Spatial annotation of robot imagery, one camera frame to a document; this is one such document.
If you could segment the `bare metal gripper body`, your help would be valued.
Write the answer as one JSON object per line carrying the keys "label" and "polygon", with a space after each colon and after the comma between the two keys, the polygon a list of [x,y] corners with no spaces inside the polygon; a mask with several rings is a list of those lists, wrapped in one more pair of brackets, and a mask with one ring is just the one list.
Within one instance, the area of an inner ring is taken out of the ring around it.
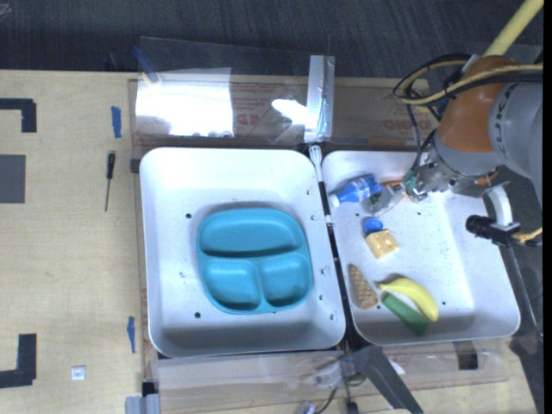
{"label": "bare metal gripper body", "polygon": [[499,169],[483,175],[467,176],[453,171],[444,163],[431,160],[411,168],[404,176],[405,193],[413,201],[423,201],[431,193],[450,191],[455,194],[480,198],[495,185]]}

